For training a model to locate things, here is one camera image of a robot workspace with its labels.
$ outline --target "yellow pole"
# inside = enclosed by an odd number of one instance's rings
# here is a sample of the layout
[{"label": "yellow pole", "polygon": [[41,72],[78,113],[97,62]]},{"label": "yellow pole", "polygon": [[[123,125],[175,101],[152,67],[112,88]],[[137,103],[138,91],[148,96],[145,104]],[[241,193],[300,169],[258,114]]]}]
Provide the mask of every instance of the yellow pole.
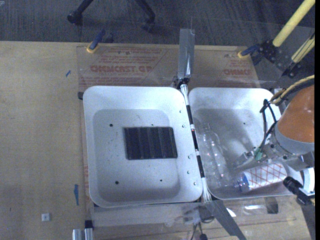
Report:
[{"label": "yellow pole", "polygon": [[272,44],[275,47],[280,47],[283,42],[287,39],[287,37],[291,34],[291,32],[295,29],[295,27],[299,24],[299,22],[306,16],[309,10],[314,6],[316,0],[304,0],[299,8],[295,11],[295,13],[291,16],[289,21],[285,24],[283,29],[279,32],[279,34],[275,37]]},{"label": "yellow pole", "polygon": [[303,45],[292,55],[291,59],[294,63],[300,62],[307,54],[315,47],[316,35],[312,38],[308,38]]}]

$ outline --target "red crosshatch pattern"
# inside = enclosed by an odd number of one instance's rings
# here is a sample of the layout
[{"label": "red crosshatch pattern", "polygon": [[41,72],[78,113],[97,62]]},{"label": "red crosshatch pattern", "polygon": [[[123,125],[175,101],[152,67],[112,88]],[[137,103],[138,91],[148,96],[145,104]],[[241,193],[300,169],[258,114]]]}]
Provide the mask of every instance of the red crosshatch pattern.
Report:
[{"label": "red crosshatch pattern", "polygon": [[282,182],[287,177],[287,172],[281,163],[252,168],[248,172],[250,173],[248,181],[252,189]]}]

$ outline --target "orange object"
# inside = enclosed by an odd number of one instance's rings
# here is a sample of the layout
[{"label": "orange object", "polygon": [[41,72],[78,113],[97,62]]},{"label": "orange object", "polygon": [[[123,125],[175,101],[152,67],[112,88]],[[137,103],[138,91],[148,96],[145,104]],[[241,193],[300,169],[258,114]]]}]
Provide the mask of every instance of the orange object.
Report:
[{"label": "orange object", "polygon": [[315,85],[296,94],[279,119],[278,129],[292,140],[315,142]]}]

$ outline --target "water bottle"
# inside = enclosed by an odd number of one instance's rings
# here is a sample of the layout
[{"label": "water bottle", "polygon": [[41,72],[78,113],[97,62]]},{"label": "water bottle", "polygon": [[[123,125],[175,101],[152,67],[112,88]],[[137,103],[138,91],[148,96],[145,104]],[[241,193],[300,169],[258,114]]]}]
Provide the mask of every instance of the water bottle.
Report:
[{"label": "water bottle", "polygon": [[213,177],[216,187],[228,185],[231,178],[221,143],[208,123],[198,127],[197,141],[203,166],[207,169],[206,176]]},{"label": "water bottle", "polygon": [[240,172],[233,186],[241,193],[248,193],[276,183],[283,182],[288,176],[281,162],[272,162]]}]

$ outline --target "green object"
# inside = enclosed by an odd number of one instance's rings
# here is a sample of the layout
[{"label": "green object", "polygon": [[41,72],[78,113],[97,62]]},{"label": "green object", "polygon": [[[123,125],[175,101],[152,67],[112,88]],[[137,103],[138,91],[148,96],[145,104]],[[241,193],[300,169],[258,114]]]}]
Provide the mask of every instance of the green object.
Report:
[{"label": "green object", "polygon": [[260,161],[262,156],[263,156],[264,153],[261,152],[261,148],[258,147],[255,151],[254,151],[254,159],[256,161]]}]

